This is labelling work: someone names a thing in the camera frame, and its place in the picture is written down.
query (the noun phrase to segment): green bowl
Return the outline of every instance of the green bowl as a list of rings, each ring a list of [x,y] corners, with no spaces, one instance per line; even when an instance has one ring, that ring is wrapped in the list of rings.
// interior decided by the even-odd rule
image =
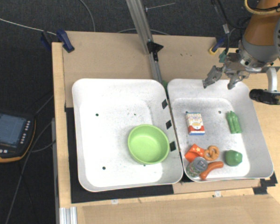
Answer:
[[[131,156],[141,164],[164,161],[170,149],[165,133],[153,125],[136,126],[130,132],[127,143]]]

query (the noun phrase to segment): metal pole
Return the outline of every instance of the metal pole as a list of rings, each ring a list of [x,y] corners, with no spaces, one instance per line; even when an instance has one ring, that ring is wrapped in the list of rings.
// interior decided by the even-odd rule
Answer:
[[[149,28],[145,8],[141,0],[126,0],[127,6],[130,10],[135,28],[142,43],[145,54],[149,54],[147,43],[153,42],[153,37]],[[156,81],[162,83],[161,71],[158,61],[154,60],[152,53],[150,54],[150,64],[153,77]]]

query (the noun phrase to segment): tin can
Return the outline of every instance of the tin can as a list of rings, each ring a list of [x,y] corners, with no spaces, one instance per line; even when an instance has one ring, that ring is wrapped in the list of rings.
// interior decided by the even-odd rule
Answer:
[[[203,171],[207,169],[207,161],[202,157],[197,157],[193,162],[186,167],[186,172],[190,177],[198,177]]]

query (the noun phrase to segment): table surface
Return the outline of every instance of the table surface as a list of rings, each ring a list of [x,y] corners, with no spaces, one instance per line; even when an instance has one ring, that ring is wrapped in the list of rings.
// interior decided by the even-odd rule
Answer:
[[[191,218],[195,217],[195,223],[226,223],[237,215],[241,215],[245,223],[280,223],[280,105],[257,102],[253,102],[254,107],[278,181],[275,187],[268,188],[268,195],[254,195],[251,187],[260,184],[258,179],[250,179],[177,183],[173,185],[173,195],[119,199],[117,205],[111,205],[110,200],[71,203],[64,106],[72,107],[73,83],[87,77],[151,79],[152,75],[149,58],[143,54],[138,35],[70,31],[67,33],[75,47],[74,52],[67,53],[61,43],[52,44],[58,190],[60,207],[76,206],[79,224],[110,223],[110,217],[113,218],[113,223],[172,223],[172,219],[183,223],[188,215],[191,215]],[[154,42],[164,46],[158,56],[162,78],[167,82],[174,78],[205,79],[213,65],[222,66],[218,63],[219,52],[213,56],[208,53],[208,49],[216,42],[214,38],[165,35],[153,37]],[[280,70],[277,76],[280,91]],[[249,89],[266,89],[268,85],[266,74],[251,75],[244,83]],[[223,197],[213,198],[216,190],[220,190]],[[188,207],[193,205],[193,202],[195,207],[189,210]],[[201,214],[206,211],[217,218],[211,219],[212,221],[201,218]]]

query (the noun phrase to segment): black mat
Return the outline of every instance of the black mat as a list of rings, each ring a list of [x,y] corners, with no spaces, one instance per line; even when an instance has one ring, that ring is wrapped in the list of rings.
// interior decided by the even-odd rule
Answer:
[[[173,194],[172,185],[149,186],[140,188],[119,189],[103,192],[89,192],[85,190],[78,180],[77,171],[77,145],[74,120],[74,109],[66,108],[67,133],[70,162],[70,192],[72,203],[110,200],[118,198],[133,198],[144,196],[161,196]]]

